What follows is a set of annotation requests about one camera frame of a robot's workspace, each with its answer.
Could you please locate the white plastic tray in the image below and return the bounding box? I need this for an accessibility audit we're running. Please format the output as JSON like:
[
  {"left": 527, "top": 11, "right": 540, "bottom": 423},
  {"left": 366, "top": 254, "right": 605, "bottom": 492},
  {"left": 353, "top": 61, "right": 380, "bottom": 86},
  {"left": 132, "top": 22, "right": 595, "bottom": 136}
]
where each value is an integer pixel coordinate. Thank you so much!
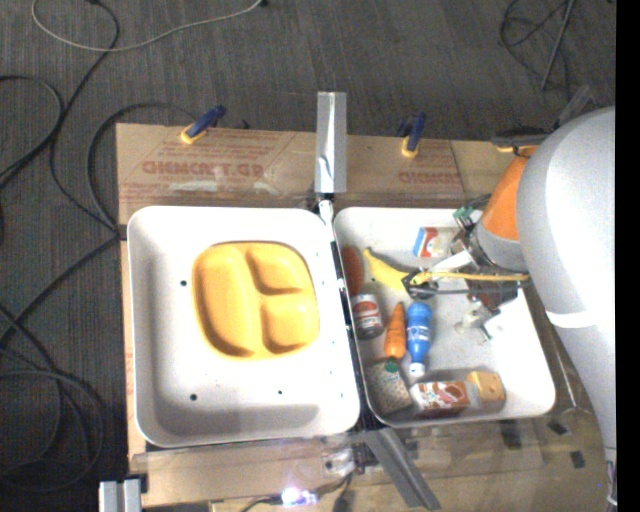
[
  {"left": 126, "top": 205, "right": 362, "bottom": 449},
  {"left": 332, "top": 206, "right": 558, "bottom": 430}
]

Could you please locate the orange carrot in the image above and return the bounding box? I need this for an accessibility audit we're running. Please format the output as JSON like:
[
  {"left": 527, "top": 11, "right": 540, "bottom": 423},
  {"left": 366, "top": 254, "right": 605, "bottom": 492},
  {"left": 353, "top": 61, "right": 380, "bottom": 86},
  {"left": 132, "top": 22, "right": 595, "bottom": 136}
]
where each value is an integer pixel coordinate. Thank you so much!
[{"left": 383, "top": 301, "right": 408, "bottom": 374}]

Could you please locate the red sausage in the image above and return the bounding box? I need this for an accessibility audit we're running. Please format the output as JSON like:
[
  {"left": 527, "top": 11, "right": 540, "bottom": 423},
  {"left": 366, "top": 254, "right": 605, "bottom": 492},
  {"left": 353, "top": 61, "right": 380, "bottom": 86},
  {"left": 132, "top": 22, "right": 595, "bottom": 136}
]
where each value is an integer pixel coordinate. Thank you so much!
[{"left": 342, "top": 246, "right": 365, "bottom": 298}]

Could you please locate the yellow divided plate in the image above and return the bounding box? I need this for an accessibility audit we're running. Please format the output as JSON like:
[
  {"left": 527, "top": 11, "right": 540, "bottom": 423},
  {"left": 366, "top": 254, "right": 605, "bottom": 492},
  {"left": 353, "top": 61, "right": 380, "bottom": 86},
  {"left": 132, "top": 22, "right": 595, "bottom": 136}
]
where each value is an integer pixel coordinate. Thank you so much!
[{"left": 191, "top": 241, "right": 322, "bottom": 361}]

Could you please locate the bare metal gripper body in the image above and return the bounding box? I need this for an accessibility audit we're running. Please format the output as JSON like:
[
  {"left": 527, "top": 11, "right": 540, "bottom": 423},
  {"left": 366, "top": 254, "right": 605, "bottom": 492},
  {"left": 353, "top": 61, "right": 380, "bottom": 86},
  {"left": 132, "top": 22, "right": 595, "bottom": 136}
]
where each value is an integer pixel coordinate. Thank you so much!
[{"left": 448, "top": 230, "right": 522, "bottom": 312}]

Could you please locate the yellow bread slice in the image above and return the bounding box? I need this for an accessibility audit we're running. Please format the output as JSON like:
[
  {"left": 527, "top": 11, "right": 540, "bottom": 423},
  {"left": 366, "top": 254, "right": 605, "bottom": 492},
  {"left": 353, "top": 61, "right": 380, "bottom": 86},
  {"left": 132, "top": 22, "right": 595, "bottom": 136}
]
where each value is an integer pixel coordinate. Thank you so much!
[{"left": 466, "top": 369, "right": 507, "bottom": 404}]

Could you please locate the blue plastic bottle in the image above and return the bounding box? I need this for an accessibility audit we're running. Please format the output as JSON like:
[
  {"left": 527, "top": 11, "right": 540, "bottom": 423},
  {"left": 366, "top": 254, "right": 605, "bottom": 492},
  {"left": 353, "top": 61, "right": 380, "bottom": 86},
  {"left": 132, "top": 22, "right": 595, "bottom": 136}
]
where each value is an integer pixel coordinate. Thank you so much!
[{"left": 405, "top": 301, "right": 434, "bottom": 379}]

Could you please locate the brown cardboard board red print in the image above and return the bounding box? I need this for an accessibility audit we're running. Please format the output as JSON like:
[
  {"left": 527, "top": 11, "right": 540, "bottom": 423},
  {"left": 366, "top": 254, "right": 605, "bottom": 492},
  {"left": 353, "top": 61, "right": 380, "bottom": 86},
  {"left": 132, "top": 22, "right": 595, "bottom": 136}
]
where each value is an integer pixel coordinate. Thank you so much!
[{"left": 115, "top": 122, "right": 604, "bottom": 507}]

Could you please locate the white blue red carton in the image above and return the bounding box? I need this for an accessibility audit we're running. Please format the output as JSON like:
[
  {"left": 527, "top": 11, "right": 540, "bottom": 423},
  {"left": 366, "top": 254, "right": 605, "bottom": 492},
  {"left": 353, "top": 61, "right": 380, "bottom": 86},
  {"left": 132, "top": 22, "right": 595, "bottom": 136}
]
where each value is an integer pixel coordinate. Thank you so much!
[{"left": 412, "top": 226, "right": 459, "bottom": 259}]

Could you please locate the red and white can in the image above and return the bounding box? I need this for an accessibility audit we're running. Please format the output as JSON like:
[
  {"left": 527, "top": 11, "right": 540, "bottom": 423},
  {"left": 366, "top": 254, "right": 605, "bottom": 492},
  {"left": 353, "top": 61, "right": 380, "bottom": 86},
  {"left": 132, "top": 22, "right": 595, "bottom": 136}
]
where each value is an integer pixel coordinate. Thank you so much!
[{"left": 349, "top": 293, "right": 385, "bottom": 341}]

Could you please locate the yellow banana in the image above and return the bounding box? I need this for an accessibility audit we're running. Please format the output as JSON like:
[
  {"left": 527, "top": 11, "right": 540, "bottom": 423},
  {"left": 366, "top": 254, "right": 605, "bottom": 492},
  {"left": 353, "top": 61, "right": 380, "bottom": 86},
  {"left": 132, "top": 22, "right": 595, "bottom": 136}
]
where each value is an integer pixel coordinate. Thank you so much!
[{"left": 362, "top": 247, "right": 416, "bottom": 296}]

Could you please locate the orange and white carton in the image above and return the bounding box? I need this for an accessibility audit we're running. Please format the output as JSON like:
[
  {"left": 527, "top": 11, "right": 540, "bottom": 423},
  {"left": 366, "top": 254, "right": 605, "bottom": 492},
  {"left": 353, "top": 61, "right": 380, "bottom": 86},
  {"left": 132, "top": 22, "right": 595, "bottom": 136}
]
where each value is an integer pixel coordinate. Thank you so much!
[{"left": 409, "top": 380, "right": 482, "bottom": 419}]

